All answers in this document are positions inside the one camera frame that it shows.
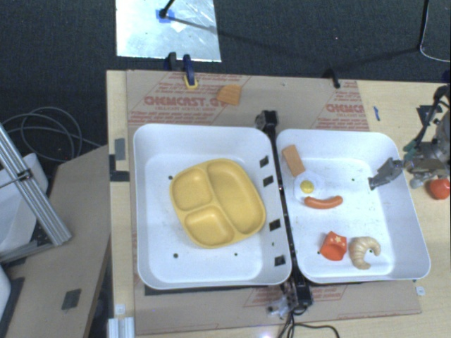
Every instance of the black wire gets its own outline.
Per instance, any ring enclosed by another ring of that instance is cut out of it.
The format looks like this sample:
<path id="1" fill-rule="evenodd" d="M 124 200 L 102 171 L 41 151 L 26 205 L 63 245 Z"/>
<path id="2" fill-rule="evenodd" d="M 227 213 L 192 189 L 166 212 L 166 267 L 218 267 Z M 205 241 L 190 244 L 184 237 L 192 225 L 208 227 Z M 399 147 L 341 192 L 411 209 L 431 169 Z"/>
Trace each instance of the black wire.
<path id="1" fill-rule="evenodd" d="M 287 332 L 287 338 L 294 338 L 295 336 L 295 328 L 296 327 L 304 327 L 309 328 L 313 330 L 321 330 L 321 329 L 330 329 L 335 333 L 336 338 L 340 338 L 340 334 L 336 330 L 335 327 L 332 325 L 308 325 L 305 323 L 295 323 L 295 315 L 302 315 L 306 312 L 307 308 L 305 308 L 302 312 L 295 313 L 295 311 L 290 312 L 288 315 L 287 321 L 285 322 L 285 325 L 283 326 L 282 330 L 280 331 L 277 338 L 283 338 L 283 335 L 285 332 Z"/>
<path id="2" fill-rule="evenodd" d="M 287 321 L 285 322 L 285 325 L 283 326 L 282 330 L 280 331 L 279 335 L 277 336 L 277 338 L 282 338 L 283 335 L 285 334 L 285 331 L 288 329 L 289 326 L 295 324 L 295 318 L 293 317 L 293 314 L 288 314 L 288 318 Z"/>
<path id="3" fill-rule="evenodd" d="M 305 323 L 294 323 L 288 328 L 287 338 L 293 338 L 295 335 L 295 327 L 304 327 L 313 330 L 329 329 L 335 333 L 336 338 L 340 338 L 340 334 L 332 325 L 307 325 Z"/>
<path id="4" fill-rule="evenodd" d="M 69 144 L 70 144 L 71 158 L 75 158 L 75 146 L 74 146 L 73 140 L 70 138 L 70 133 L 69 133 L 69 131 L 64 127 L 64 125 L 62 125 L 62 124 L 61 124 L 59 121 L 57 121 L 56 119 L 50 118 L 50 117 L 45 116 L 45 115 L 42 115 L 42 114 L 28 113 L 28 114 L 20 114 L 20 115 L 13 116 L 12 118 L 9 118 L 9 119 L 5 120 L 5 121 L 3 122 L 3 125 L 5 125 L 6 123 L 9 123 L 9 122 L 11 122 L 12 120 L 15 120 L 15 119 L 29 118 L 29 117 L 36 117 L 36 118 L 41 118 L 41 119 L 49 120 L 49 121 L 51 121 L 53 124 L 58 125 L 58 126 L 61 128 L 61 130 L 63 130 L 64 134 L 68 137 Z M 50 157 L 50 156 L 46 156 L 46 155 L 44 155 L 44 154 L 38 152 L 36 149 L 34 149 L 34 148 L 30 145 L 30 143 L 28 143 L 28 140 L 24 139 L 24 135 L 23 135 L 23 127 L 21 126 L 20 128 L 21 128 L 20 133 L 21 133 L 21 135 L 22 135 L 22 139 L 23 139 L 25 145 L 27 146 L 27 148 L 28 148 L 29 150 L 31 150 L 31 151 L 32 151 L 33 153 L 35 153 L 37 156 L 40 156 L 41 158 L 45 158 L 45 159 L 50 160 L 50 161 L 57 161 L 57 162 L 59 162 L 59 163 L 64 163 L 64 162 L 66 162 L 65 160 L 62 160 L 62 159 L 55 159 L 55 158 L 52 158 L 52 157 Z"/>
<path id="5" fill-rule="evenodd" d="M 55 133 L 58 133 L 58 134 L 66 135 L 65 132 L 62 131 L 62 130 L 54 129 L 54 128 L 52 128 L 52 127 L 39 127 L 39 126 L 24 127 L 24 128 L 21 128 L 21 127 L 15 127 L 14 129 L 8 130 L 7 133 L 8 133 L 8 134 L 12 134 L 12 133 L 14 133 L 14 132 L 19 132 L 19 131 L 21 131 L 21 130 L 44 130 L 44 131 L 47 131 L 47 132 L 55 132 Z M 80 139 L 79 136 L 77 136 L 77 135 L 75 135 L 75 134 L 72 134 L 72 133 L 70 133 L 70 136 L 71 136 L 72 138 L 74 138 L 74 139 Z M 98 143 L 96 143 L 96 142 L 93 142 L 93 141 L 91 141 L 91 140 L 85 139 L 85 138 L 83 138 L 83 142 L 85 142 L 86 144 L 92 145 L 92 146 L 94 146 L 94 147 L 96 147 L 96 148 L 101 147 L 100 144 L 98 144 Z"/>
<path id="6" fill-rule="evenodd" d="M 64 127 L 64 125 L 62 125 L 59 121 L 57 121 L 57 119 L 51 118 L 47 115 L 43 115 L 42 113 L 44 111 L 53 111 L 53 112 L 57 112 L 60 115 L 64 115 L 67 119 L 69 119 L 69 121 L 72 122 L 73 126 L 75 127 L 75 134 L 71 133 L 68 131 L 68 129 L 66 129 L 66 127 Z M 58 129 L 54 129 L 51 127 L 39 127 L 39 126 L 25 126 L 25 124 L 27 123 L 28 119 L 30 118 L 39 118 L 39 119 L 44 119 L 47 122 L 50 122 L 52 124 L 55 124 Z M 5 121 L 2 122 L 2 124 L 6 124 L 9 123 L 13 120 L 20 120 L 20 127 L 18 128 L 14 128 L 14 129 L 9 129 L 8 133 L 12 133 L 12 132 L 19 132 L 20 136 L 23 140 L 23 143 L 25 144 L 25 146 L 31 150 L 31 152 L 35 153 L 37 156 L 41 157 L 41 158 L 45 158 L 48 161 L 53 161 L 53 162 L 57 162 L 57 163 L 65 163 L 68 160 L 77 158 L 78 156 L 81 155 L 82 153 L 82 145 L 83 142 L 88 143 L 92 146 L 95 147 L 99 147 L 99 144 L 96 144 L 95 142 L 91 142 L 90 140 L 84 139 L 82 136 L 82 131 L 80 129 L 80 125 L 78 124 L 77 120 L 74 119 L 74 117 L 69 114 L 68 112 L 64 111 L 63 109 L 54 107 L 54 106 L 43 106 L 41 108 L 37 108 L 29 113 L 26 114 L 20 114 L 20 115 L 16 115 L 13 116 L 12 118 L 9 118 Z M 65 135 L 68 139 L 68 142 L 70 144 L 70 154 L 69 157 L 67 159 L 60 159 L 60 158 L 53 158 L 51 156 L 46 156 L 40 152 L 38 152 L 35 148 L 33 148 L 31 146 L 31 144 L 29 143 L 29 141 L 27 140 L 26 136 L 25 136 L 25 131 L 26 130 L 46 130 L 46 131 L 50 131 L 50 132 L 57 132 L 59 134 Z"/>

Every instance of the gray carpet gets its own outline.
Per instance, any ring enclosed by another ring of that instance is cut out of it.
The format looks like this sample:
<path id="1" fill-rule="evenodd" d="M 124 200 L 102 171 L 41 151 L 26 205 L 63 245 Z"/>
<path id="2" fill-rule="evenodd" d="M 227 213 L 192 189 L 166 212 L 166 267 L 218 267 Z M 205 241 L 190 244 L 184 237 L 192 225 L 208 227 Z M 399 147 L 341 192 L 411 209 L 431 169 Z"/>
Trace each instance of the gray carpet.
<path id="1" fill-rule="evenodd" d="M 223 62 L 195 63 L 197 71 L 320 77 L 333 68 L 339 78 L 439 82 L 450 68 L 416 48 L 424 0 L 214 3 Z M 450 6 L 431 0 L 424 40 L 442 59 L 450 58 Z M 0 0 L 0 16 L 0 121 L 58 106 L 104 144 L 106 70 L 163 68 L 116 56 L 115 0 Z M 47 138 L 39 144 L 57 149 Z"/>

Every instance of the metal frame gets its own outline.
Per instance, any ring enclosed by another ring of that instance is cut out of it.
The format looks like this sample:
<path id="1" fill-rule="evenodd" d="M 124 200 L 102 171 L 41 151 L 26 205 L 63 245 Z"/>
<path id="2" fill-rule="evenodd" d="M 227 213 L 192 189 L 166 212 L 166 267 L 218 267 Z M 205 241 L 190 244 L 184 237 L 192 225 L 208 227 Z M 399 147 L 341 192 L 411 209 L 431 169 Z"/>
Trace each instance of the metal frame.
<path id="1" fill-rule="evenodd" d="M 72 237 L 72 234 L 56 214 L 45 193 L 39 188 L 36 179 L 32 176 L 2 124 L 0 124 L 0 164 L 11 179 L 10 182 L 2 185 L 0 189 L 6 185 L 16 185 L 51 242 L 51 244 L 43 244 L 41 246 L 34 242 L 21 246 L 0 255 L 0 263 L 14 261 L 51 246 L 59 246 L 67 242 Z"/>

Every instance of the yellow plate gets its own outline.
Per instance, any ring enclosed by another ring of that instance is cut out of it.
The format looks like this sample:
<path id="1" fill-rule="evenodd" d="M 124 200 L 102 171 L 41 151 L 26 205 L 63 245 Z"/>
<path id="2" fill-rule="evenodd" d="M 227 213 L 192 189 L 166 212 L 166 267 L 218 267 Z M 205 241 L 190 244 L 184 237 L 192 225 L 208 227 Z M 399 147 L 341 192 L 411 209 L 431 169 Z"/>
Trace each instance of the yellow plate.
<path id="1" fill-rule="evenodd" d="M 192 166 L 173 178 L 169 191 L 186 233 L 204 248 L 238 242 L 265 223 L 263 201 L 234 161 L 215 159 Z"/>

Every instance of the white cable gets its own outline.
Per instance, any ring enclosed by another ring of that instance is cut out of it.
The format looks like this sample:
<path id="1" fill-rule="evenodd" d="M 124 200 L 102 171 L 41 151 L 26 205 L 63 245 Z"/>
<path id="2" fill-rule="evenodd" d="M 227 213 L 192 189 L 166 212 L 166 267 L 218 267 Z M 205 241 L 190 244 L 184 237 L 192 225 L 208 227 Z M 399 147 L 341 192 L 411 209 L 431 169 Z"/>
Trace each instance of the white cable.
<path id="1" fill-rule="evenodd" d="M 66 129 L 66 127 L 64 125 L 62 125 L 56 119 L 50 118 L 49 116 L 46 116 L 46 115 L 42 115 L 41 111 L 53 111 L 53 112 L 57 112 L 57 113 L 63 114 L 65 117 L 67 117 L 72 122 L 77 134 L 73 134 L 73 133 L 69 132 L 68 129 Z M 25 126 L 28 118 L 33 118 L 33 117 L 41 118 L 41 119 L 44 119 L 47 122 L 51 122 L 51 123 L 57 125 L 58 129 L 54 129 L 54 128 L 51 128 L 51 127 L 40 127 L 40 126 L 31 126 L 30 127 L 30 126 Z M 92 146 L 95 146 L 95 147 L 100 146 L 99 144 L 97 144 L 95 142 L 91 142 L 90 140 L 85 139 L 82 136 L 82 132 L 81 132 L 80 126 L 79 126 L 78 122 L 74 119 L 74 117 L 71 114 L 67 113 L 66 111 L 64 111 L 64 110 L 62 110 L 60 108 L 56 108 L 56 107 L 53 107 L 53 106 L 44 106 L 44 107 L 35 109 L 35 110 L 31 111 L 30 113 L 13 116 L 12 118 L 9 118 L 9 119 L 3 121 L 2 124 L 9 123 L 12 120 L 19 120 L 20 127 L 9 129 L 8 133 L 20 132 L 20 136 L 22 137 L 22 141 L 23 141 L 23 143 L 26 145 L 26 147 L 29 150 L 31 150 L 32 152 L 36 153 L 39 157 L 45 158 L 45 159 L 47 159 L 49 161 L 53 161 L 55 163 L 65 163 L 68 160 L 77 158 L 81 154 L 82 143 L 83 142 L 88 143 L 88 144 L 90 144 Z M 68 138 L 68 142 L 70 144 L 70 154 L 69 154 L 70 156 L 68 157 L 68 159 L 60 159 L 60 158 L 53 158 L 51 156 L 46 156 L 46 155 L 38 152 L 36 149 L 34 149 L 28 143 L 28 140 L 25 138 L 25 134 L 24 133 L 25 133 L 26 130 L 41 130 L 41 131 L 44 130 L 44 131 L 56 132 L 56 133 L 65 135 Z M 77 150 L 75 150 L 75 145 L 76 144 L 75 144 L 75 140 L 74 139 L 76 139 L 78 141 L 78 144 L 77 144 L 78 149 Z"/>
<path id="2" fill-rule="evenodd" d="M 429 56 L 428 54 L 426 54 L 426 53 L 423 51 L 424 35 L 426 35 L 426 27 L 428 26 L 428 17 L 429 17 L 429 5 L 428 5 L 428 8 L 426 9 L 426 21 L 424 22 L 423 36 L 421 37 L 421 42 L 420 42 L 420 45 L 419 45 L 420 53 L 421 53 L 423 56 L 425 56 L 426 58 L 429 58 L 429 59 L 432 59 L 432 60 L 435 60 L 435 61 L 440 61 L 441 63 L 449 63 L 449 62 L 451 62 L 451 61 L 445 60 L 445 59 L 434 58 L 433 56 Z"/>

